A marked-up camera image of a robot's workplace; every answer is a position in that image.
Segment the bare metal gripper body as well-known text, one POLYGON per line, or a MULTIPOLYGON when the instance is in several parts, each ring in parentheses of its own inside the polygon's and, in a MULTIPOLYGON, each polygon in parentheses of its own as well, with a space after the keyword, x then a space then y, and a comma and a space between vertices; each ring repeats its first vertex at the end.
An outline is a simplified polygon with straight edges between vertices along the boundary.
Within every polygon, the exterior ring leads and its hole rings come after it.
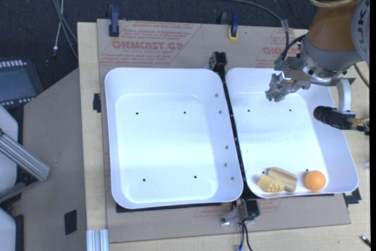
POLYGON ((311 84, 322 86, 336 86, 338 72, 323 68, 309 56, 287 57, 282 60, 279 56, 275 60, 275 70, 281 82, 295 82, 296 90, 308 89, 311 84))

